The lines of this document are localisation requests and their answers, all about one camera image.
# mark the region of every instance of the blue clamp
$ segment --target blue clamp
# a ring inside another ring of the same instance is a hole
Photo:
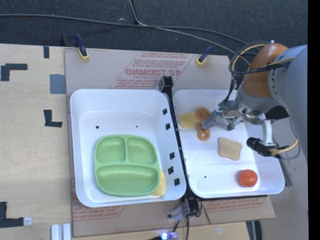
[[[213,46],[209,45],[209,47],[204,51],[202,55],[200,55],[198,58],[196,58],[195,63],[198,65],[202,65],[205,62],[205,59],[209,53],[213,50]]]
[[[80,34],[75,34],[75,40],[77,45],[79,46],[78,52],[81,59],[86,60],[89,58],[89,53],[87,52],[86,46]]]

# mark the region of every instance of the green plate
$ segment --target green plate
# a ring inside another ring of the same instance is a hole
[[[94,175],[106,194],[132,197],[154,192],[160,183],[155,146],[135,135],[108,135],[95,145]]]

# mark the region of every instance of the brown donut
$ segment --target brown donut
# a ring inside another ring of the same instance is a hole
[[[208,129],[205,129],[205,130],[202,130],[201,122],[198,122],[198,123],[195,125],[195,130],[196,130],[196,132],[197,132],[198,138],[199,138],[201,141],[207,141],[207,140],[210,138],[210,130],[209,130],[209,128],[208,128]]]
[[[205,107],[200,107],[195,112],[195,117],[200,121],[207,120],[208,116],[210,115],[210,111]]]

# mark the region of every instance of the black tape mark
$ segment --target black tape mark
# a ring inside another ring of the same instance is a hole
[[[45,59],[49,59],[49,57],[50,57],[49,46],[44,46],[43,47],[43,57]]]
[[[0,81],[9,81],[10,70],[27,70],[28,64],[6,63],[1,65]]]
[[[52,110],[51,109],[45,109],[43,110],[44,113],[44,120],[45,124],[44,126],[49,126],[49,127],[62,127],[62,122],[52,122]]]
[[[50,75],[50,93],[51,94],[66,94],[66,78],[62,74]]]
[[[0,228],[21,227],[24,225],[24,218],[7,218],[7,202],[0,202]]]

